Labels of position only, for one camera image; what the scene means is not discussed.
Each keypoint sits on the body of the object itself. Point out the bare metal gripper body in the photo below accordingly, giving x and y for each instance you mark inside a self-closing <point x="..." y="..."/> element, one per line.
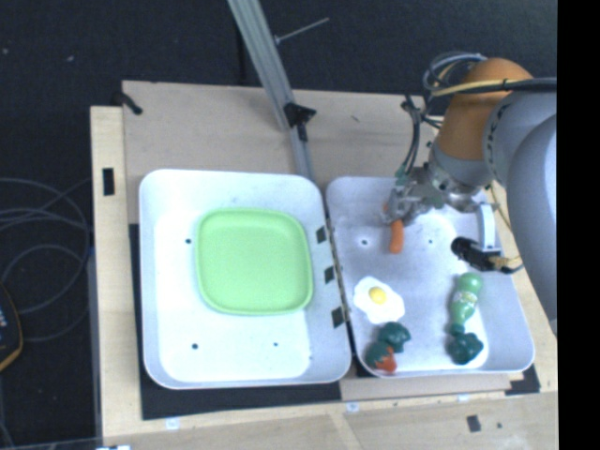
<point x="431" y="195"/>

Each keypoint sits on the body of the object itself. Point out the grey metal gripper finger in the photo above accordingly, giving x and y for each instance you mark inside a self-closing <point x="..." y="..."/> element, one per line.
<point x="393" y="213"/>
<point x="409" y="216"/>

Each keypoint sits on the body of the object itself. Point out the orange sausage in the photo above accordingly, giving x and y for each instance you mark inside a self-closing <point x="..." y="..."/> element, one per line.
<point x="396" y="239"/>

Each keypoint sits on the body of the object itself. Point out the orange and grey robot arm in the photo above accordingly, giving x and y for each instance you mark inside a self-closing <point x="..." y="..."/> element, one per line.
<point x="520" y="157"/>

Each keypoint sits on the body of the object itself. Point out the white plastic tray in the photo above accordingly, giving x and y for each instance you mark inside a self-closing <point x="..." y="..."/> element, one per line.
<point x="178" y="270"/>
<point x="422" y="279"/>

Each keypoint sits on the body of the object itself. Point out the white and yellow fried egg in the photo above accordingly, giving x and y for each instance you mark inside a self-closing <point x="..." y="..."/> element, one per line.
<point x="377" y="298"/>

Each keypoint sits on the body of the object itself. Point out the light green bottle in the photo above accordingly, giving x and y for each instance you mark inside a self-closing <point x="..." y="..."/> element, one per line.
<point x="464" y="303"/>

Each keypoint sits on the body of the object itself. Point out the dark green broccoli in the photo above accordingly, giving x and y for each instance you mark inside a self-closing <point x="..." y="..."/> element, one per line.
<point x="394" y="335"/>
<point x="465" y="349"/>

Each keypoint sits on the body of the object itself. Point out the orange carrot with green top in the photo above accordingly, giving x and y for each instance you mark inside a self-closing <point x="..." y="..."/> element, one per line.
<point x="382" y="359"/>

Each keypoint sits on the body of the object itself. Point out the green plate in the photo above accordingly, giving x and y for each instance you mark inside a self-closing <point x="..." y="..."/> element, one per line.
<point x="253" y="260"/>

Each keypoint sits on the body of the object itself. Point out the brown cardboard board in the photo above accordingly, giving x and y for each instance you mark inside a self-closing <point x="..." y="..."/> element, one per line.
<point x="211" y="129"/>

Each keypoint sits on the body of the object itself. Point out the black cylinder on white bracket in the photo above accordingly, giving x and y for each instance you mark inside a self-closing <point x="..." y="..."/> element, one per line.
<point x="473" y="251"/>

